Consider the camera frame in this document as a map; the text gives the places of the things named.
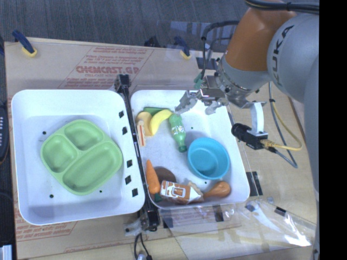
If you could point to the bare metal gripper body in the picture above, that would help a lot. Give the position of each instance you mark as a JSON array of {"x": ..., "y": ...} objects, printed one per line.
[{"x": 217, "y": 89}]

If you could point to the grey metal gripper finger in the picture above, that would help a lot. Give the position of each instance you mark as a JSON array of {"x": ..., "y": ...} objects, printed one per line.
[
  {"x": 187, "y": 101},
  {"x": 214, "y": 107}
]

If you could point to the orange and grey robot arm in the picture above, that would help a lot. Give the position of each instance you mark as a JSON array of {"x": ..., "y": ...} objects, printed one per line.
[{"x": 292, "y": 53}]

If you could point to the green plastic bottle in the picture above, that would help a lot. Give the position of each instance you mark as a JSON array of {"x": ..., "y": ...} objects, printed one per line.
[{"x": 178, "y": 130}]

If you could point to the yellow banana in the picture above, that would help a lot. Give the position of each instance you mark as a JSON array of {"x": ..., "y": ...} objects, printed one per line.
[{"x": 157, "y": 120}]

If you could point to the pale yellow bread piece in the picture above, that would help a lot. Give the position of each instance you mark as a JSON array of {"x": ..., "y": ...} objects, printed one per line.
[{"x": 143, "y": 118}]

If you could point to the blue bowl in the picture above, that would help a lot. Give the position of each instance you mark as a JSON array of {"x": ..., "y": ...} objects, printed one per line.
[{"x": 208, "y": 158}]

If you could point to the sausage in pale bun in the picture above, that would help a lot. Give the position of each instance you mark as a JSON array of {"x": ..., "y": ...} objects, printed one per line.
[{"x": 141, "y": 135}]

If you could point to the white plastic tray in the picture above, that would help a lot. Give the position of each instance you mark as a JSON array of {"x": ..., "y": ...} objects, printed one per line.
[
  {"x": 168, "y": 156},
  {"x": 32, "y": 104}
]

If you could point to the brown round biscuit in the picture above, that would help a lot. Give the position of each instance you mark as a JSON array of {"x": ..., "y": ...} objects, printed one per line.
[{"x": 165, "y": 174}]

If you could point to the tan bread slice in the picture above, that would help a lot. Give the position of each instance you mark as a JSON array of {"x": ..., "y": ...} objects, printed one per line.
[{"x": 195, "y": 187}]

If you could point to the brown chicken drumstick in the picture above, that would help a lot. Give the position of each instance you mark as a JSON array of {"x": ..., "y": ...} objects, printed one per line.
[{"x": 219, "y": 189}]

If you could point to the orange carrot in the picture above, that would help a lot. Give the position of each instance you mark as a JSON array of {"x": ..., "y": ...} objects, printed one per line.
[{"x": 152, "y": 180}]

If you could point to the brown and white carton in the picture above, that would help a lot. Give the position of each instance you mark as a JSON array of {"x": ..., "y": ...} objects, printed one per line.
[{"x": 176, "y": 192}]

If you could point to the brown cardboard board red print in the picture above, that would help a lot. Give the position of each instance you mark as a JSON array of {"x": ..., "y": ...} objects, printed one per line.
[{"x": 81, "y": 64}]

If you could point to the green divided plate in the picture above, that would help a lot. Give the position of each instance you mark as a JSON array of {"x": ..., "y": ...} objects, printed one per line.
[{"x": 89, "y": 166}]

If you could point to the black cylinder on white bracket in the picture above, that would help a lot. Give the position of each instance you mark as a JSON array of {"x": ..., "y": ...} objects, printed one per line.
[{"x": 252, "y": 135}]

